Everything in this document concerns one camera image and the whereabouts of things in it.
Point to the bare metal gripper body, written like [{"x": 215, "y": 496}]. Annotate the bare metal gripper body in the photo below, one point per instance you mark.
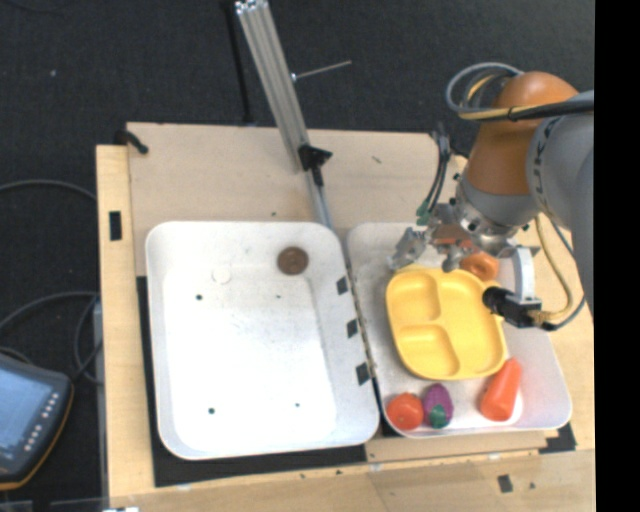
[{"x": 452, "y": 232}]

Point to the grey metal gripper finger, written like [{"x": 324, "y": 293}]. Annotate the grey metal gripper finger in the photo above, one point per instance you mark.
[
  {"x": 407, "y": 247},
  {"x": 454, "y": 260}
]

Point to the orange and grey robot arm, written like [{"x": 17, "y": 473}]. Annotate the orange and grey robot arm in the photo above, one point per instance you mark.
[{"x": 505, "y": 150}]

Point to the orange doughnut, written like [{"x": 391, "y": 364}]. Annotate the orange doughnut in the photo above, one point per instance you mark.
[{"x": 482, "y": 265}]

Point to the yellow divided plate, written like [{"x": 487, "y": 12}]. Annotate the yellow divided plate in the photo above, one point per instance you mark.
[{"x": 435, "y": 325}]

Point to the brown round biscuit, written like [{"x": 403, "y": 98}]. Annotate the brown round biscuit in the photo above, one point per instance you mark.
[{"x": 293, "y": 260}]

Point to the orange carrot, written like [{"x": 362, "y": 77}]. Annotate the orange carrot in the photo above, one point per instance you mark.
[{"x": 501, "y": 392}]

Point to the purple eggplant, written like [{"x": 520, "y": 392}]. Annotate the purple eggplant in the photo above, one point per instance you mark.
[{"x": 439, "y": 402}]

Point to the white plastic tray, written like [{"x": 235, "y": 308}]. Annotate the white plastic tray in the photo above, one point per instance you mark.
[
  {"x": 537, "y": 380},
  {"x": 250, "y": 350}
]

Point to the red tomato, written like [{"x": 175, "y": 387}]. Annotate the red tomato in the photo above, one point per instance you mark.
[{"x": 405, "y": 411}]

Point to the brown cardboard board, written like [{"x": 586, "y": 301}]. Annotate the brown cardboard board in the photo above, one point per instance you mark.
[{"x": 210, "y": 175}]

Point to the black cylinder on white bracket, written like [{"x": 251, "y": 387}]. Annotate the black cylinder on white bracket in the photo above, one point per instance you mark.
[{"x": 510, "y": 305}]

